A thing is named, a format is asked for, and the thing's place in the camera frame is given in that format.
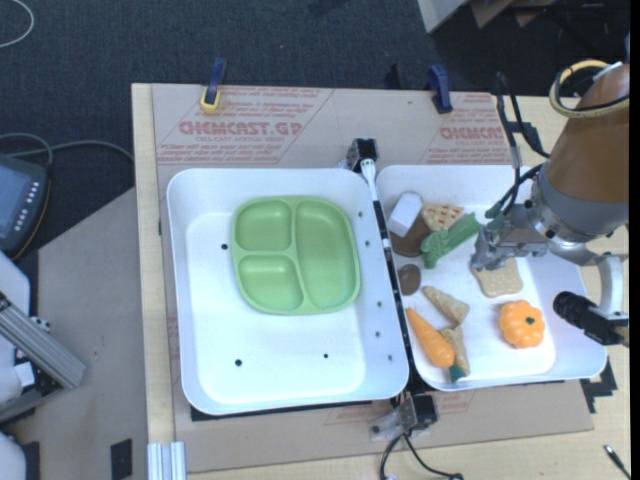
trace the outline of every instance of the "green plate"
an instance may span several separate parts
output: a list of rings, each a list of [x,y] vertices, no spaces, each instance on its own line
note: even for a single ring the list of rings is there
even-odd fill
[[[328,313],[360,291],[351,223],[317,197],[253,199],[233,217],[232,255],[245,300],[267,313]]]

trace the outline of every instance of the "table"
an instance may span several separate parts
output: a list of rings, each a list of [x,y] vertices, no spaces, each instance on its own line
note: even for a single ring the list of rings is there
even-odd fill
[[[519,98],[525,120],[538,129],[547,150],[559,135],[564,118],[556,115],[546,98]],[[134,149],[136,157],[136,189],[140,242],[142,311],[147,391],[148,438],[150,443],[167,444],[175,440],[172,390],[169,372],[167,321],[164,300],[162,247],[158,234],[159,204],[155,165],[152,86],[132,86]],[[523,150],[523,160],[528,161]],[[619,230],[604,244],[614,253],[628,251],[628,235]],[[628,287],[628,261],[625,262]],[[585,286],[593,300],[599,300],[597,270],[585,270]],[[628,311],[628,290],[625,311]],[[483,444],[449,446],[424,452],[425,461],[442,471],[460,471],[466,478],[622,478],[603,450],[609,444],[630,467],[630,368],[629,350],[610,347],[610,362],[618,384],[612,397],[596,401],[591,432],[562,434]],[[339,459],[191,474],[189,478],[206,479],[375,479],[378,478],[380,456],[364,455]],[[394,453],[387,462],[387,473],[399,478],[425,478],[422,467],[410,452]]]

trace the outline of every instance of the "toy pumpkin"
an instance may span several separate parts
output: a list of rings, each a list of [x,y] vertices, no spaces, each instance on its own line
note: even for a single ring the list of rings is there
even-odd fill
[[[525,300],[502,306],[499,325],[504,339],[516,348],[537,347],[544,338],[542,311]]]

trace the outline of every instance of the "white tray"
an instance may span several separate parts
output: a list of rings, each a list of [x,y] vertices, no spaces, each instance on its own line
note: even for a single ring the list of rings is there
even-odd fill
[[[376,181],[386,215],[390,215],[400,195],[414,191],[424,202],[462,206],[486,223],[484,212],[513,183],[509,166],[390,166]],[[519,191],[519,200],[529,196],[530,183]],[[410,330],[416,369],[422,379],[436,389],[454,391],[472,388],[589,378],[599,374],[606,363],[605,348],[584,336],[553,311],[555,296],[564,290],[585,295],[577,266],[547,253],[534,258],[517,258],[523,289],[516,295],[487,298],[470,270],[475,237],[440,258],[434,269],[424,269],[422,258],[409,259],[394,254],[396,268],[415,263],[422,268],[422,286],[431,285],[466,302],[471,309],[462,330],[471,365],[471,375],[452,383],[448,372],[433,366]],[[498,329],[497,315],[507,301],[525,299],[543,311],[547,325],[543,343],[532,349],[517,350],[506,343]],[[421,290],[403,297],[434,327],[451,323],[437,310]]]
[[[350,219],[361,288],[335,313],[272,315],[237,288],[231,224],[243,203],[316,196]],[[188,169],[167,189],[182,386],[191,405],[228,415],[392,398],[409,366],[372,201],[343,169]]]

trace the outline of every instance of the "orange toy carrot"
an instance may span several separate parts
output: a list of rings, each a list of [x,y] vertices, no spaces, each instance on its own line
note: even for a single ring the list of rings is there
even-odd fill
[[[444,336],[412,308],[407,308],[407,318],[429,360],[439,368],[453,366],[456,354]]]

